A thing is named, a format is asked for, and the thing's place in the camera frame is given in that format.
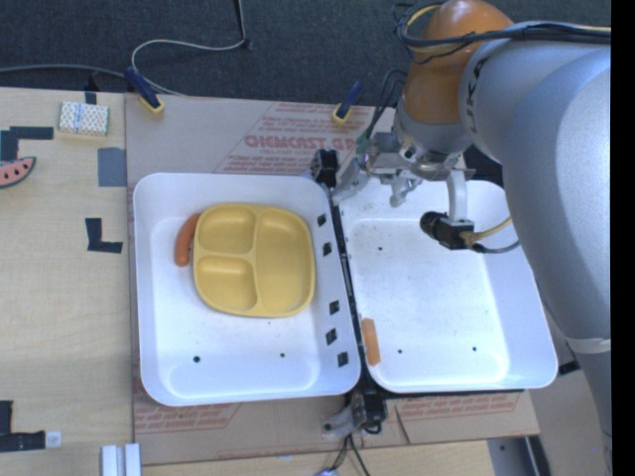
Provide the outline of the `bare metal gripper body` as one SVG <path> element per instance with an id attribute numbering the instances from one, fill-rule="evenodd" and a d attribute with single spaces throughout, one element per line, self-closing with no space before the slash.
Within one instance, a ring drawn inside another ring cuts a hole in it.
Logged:
<path id="1" fill-rule="evenodd" d="M 466 167 L 461 153 L 444 153 L 422 146 L 409 135 L 393 132 L 375 133 L 363 153 L 364 169 L 382 179 L 445 181 L 452 172 L 475 176 Z"/>

